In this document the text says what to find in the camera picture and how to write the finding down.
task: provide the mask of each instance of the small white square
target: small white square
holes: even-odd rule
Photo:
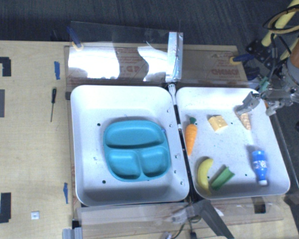
[[[40,218],[40,212],[36,211],[36,212],[31,212],[31,219],[32,220],[38,220]]]

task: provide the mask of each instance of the toy carrot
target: toy carrot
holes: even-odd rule
[[[196,121],[197,120],[194,117],[191,117],[190,118],[190,124],[186,128],[186,132],[185,132],[185,143],[186,143],[188,156],[190,156],[191,152],[193,151],[195,139],[196,139],[196,136],[197,136],[198,128],[195,125]]]

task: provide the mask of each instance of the blue bottle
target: blue bottle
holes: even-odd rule
[[[253,161],[253,169],[258,177],[258,183],[261,186],[268,185],[268,181],[266,179],[268,167],[267,167],[264,151],[263,150],[253,151],[252,161]]]

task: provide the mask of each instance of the blue divided plate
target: blue divided plate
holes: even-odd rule
[[[103,145],[108,169],[118,180],[157,179],[170,168],[165,130],[152,121],[115,122],[106,128]]]

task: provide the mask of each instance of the yellow banana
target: yellow banana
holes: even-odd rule
[[[208,183],[208,177],[207,177],[207,173],[209,171],[209,169],[211,168],[213,164],[213,159],[212,158],[208,158],[206,160],[204,160],[199,168],[198,168],[198,184],[200,187],[202,187],[208,195],[211,195],[211,192],[209,190],[209,183]]]

